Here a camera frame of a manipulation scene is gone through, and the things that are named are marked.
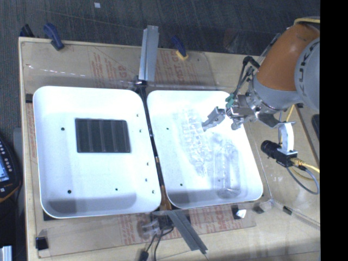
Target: white object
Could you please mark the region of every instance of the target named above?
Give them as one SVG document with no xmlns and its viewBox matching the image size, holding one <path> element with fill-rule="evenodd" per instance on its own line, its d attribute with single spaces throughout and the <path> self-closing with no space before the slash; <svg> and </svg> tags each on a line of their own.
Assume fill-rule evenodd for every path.
<svg viewBox="0 0 348 261">
<path fill-rule="evenodd" d="M 151 212 L 161 194 L 141 98 L 44 86 L 33 98 L 40 199 L 54 218 Z M 78 153 L 75 119 L 125 120 L 130 153 Z"/>
<path fill-rule="evenodd" d="M 153 91 L 147 99 L 154 140 L 166 192 L 178 208 L 197 208 L 253 201 L 263 193 L 262 181 L 244 127 L 231 130 L 226 118 L 216 127 L 203 131 L 202 121 L 216 106 L 225 108 L 228 93 L 223 91 Z M 190 134 L 185 123 L 188 117 Z M 238 151 L 238 167 L 223 169 L 215 164 L 221 144 L 232 142 Z M 216 175 L 236 178 L 238 192 L 231 196 L 216 189 Z"/>
</svg>

